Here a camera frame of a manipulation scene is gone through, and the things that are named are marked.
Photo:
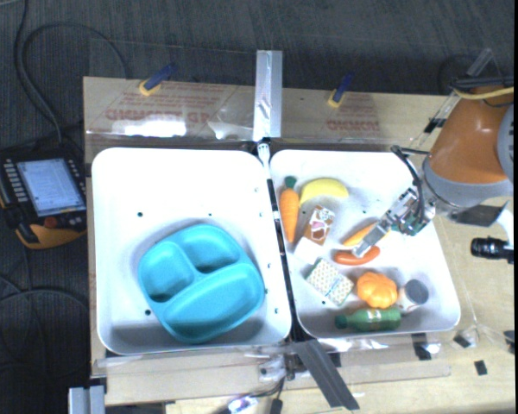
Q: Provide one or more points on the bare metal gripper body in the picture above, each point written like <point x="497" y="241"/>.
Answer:
<point x="408" y="214"/>

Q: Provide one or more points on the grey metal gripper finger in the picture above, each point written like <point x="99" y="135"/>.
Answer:
<point x="371" y="232"/>
<point x="374" y="243"/>

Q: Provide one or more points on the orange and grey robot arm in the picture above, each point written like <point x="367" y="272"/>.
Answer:
<point x="466" y="145"/>

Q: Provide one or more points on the orange and yellow toy food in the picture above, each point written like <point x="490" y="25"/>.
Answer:
<point x="356" y="235"/>

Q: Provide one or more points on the red sausage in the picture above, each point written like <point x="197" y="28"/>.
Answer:
<point x="347" y="258"/>

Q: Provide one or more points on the orange bread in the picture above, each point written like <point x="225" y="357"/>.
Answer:
<point x="377" y="290"/>

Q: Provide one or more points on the brown and white carton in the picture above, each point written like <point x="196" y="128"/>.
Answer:
<point x="319" y="227"/>

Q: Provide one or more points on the white plastic tray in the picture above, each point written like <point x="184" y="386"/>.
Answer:
<point x="177" y="188"/>
<point x="371" y="175"/>

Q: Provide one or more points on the white patterned carton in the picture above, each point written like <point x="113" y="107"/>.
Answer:
<point x="329" y="282"/>

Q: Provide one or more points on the white can, grey top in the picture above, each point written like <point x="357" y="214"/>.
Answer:
<point x="415" y="292"/>

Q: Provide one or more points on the yellow banana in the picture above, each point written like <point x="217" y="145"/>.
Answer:
<point x="324" y="188"/>

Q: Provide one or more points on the green bottle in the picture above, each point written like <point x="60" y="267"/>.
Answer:
<point x="371" y="320"/>

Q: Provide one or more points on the orange carrot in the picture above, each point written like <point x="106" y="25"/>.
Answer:
<point x="289" y="211"/>

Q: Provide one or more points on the brown cardboard board, red print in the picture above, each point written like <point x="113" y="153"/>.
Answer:
<point x="479" y="300"/>

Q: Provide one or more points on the blue divided plate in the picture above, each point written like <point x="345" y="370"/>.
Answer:
<point x="203" y="283"/>

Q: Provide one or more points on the black cylinder on white bracket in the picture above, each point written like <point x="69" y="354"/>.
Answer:
<point x="492" y="246"/>

